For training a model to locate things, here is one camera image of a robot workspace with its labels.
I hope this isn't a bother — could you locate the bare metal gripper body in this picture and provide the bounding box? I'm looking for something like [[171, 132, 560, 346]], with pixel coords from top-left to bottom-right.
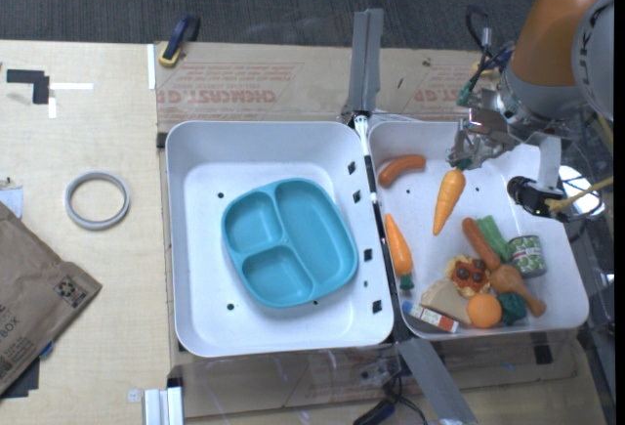
[[466, 88, 521, 156]]

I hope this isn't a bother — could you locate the light orange carrot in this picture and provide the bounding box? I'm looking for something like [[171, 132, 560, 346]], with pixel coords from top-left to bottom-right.
[[432, 158, 474, 237]]

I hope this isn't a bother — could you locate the orange-brown sausage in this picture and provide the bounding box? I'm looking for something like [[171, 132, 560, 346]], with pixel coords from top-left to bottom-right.
[[377, 153, 428, 189]]

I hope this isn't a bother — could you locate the green stalk vegetable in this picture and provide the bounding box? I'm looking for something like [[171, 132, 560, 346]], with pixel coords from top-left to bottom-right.
[[476, 215, 514, 263]]

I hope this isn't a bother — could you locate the white plastic tray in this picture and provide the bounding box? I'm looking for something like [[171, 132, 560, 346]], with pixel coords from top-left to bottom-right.
[[366, 119, 591, 341], [164, 119, 396, 359]]

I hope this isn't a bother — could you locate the dark orange carrot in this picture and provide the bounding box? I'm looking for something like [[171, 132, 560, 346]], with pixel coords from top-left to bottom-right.
[[461, 216, 503, 272]]

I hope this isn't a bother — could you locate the green and white can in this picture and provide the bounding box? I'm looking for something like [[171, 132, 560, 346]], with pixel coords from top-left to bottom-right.
[[507, 234, 548, 278]]

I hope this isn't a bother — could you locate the orange carrot with green top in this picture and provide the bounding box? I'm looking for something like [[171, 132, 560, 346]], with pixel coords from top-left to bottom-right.
[[384, 212, 416, 291]]

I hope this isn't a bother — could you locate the pizza slice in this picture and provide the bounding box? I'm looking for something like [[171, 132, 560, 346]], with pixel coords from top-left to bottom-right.
[[443, 254, 492, 300]]

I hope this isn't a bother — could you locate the brown chicken drumstick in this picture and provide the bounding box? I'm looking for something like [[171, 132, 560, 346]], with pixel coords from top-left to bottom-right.
[[489, 264, 547, 319]]

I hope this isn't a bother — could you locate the orange fruit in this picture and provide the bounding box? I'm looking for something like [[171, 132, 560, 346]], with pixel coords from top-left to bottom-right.
[[466, 293, 503, 330]]

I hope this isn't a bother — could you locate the green broccoli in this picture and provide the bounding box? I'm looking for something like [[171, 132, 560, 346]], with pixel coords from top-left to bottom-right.
[[496, 291, 528, 326]]

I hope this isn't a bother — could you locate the white and orange carton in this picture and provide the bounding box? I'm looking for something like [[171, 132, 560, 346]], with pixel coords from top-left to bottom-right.
[[400, 299, 460, 334]]

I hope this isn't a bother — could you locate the blue divided plate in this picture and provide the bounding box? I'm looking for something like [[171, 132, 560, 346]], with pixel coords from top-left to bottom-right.
[[220, 177, 360, 310]]

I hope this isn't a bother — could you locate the brown cardboard board, red print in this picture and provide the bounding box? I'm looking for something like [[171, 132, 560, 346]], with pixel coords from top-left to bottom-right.
[[154, 40, 593, 419]]

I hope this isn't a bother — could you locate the brown paper envelope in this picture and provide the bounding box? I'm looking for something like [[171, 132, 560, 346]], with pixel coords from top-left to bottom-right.
[[0, 200, 104, 398]]

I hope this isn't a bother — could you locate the black cylinder on white bracket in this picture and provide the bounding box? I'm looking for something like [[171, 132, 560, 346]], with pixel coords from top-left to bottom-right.
[[506, 131, 567, 219]]

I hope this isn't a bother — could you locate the white tape ring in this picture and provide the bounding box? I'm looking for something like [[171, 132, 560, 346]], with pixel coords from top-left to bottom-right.
[[63, 171, 132, 232]]

